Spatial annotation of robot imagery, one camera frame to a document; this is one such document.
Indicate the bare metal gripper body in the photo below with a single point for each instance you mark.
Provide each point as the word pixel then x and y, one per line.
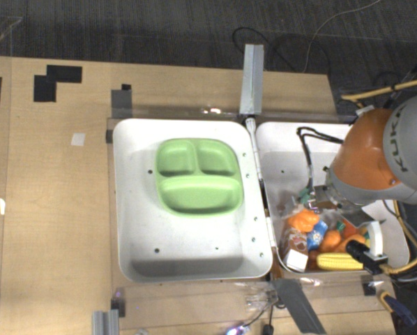
pixel 325 194

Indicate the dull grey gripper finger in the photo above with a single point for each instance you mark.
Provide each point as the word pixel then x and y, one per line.
pixel 356 218

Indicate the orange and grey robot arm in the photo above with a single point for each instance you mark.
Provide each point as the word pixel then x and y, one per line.
pixel 365 152

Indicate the red toy vegetable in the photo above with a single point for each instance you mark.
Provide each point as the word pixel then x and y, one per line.
pixel 349 229

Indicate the orange toy pumpkin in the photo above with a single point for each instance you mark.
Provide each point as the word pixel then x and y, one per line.
pixel 302 220

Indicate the orange toy fruit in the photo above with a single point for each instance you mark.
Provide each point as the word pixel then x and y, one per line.
pixel 330 241

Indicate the blue snack packet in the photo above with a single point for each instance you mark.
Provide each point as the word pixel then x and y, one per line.
pixel 316 236

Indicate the yellow corn cob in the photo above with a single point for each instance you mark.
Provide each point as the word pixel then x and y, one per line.
pixel 337 261

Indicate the white plastic tray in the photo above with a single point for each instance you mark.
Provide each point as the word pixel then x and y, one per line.
pixel 285 159
pixel 187 250

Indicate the brown bread packet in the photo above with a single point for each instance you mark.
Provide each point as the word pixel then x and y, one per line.
pixel 294 241

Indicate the small white carton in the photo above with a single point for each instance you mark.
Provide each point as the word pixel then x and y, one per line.
pixel 295 259

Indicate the green divided plate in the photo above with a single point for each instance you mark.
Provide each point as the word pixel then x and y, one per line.
pixel 198 190

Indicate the black cylinder on white bracket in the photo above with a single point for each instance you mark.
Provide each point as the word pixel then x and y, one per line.
pixel 363 253

